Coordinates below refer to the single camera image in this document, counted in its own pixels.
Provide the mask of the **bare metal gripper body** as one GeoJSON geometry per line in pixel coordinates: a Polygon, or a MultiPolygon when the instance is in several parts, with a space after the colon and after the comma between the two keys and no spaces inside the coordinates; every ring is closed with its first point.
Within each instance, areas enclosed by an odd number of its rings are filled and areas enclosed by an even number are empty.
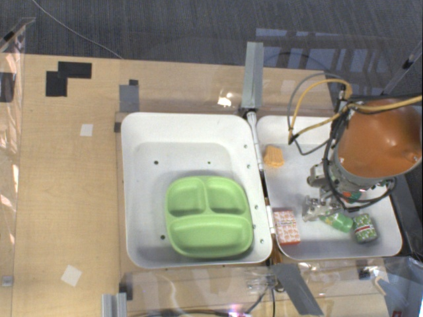
{"type": "Polygon", "coordinates": [[[319,200],[322,199],[327,201],[338,201],[340,203],[340,209],[345,211],[357,211],[364,207],[363,203],[359,200],[362,199],[363,190],[360,188],[340,188],[335,187],[335,191],[330,189],[329,185],[321,186],[319,188],[319,200]]]}

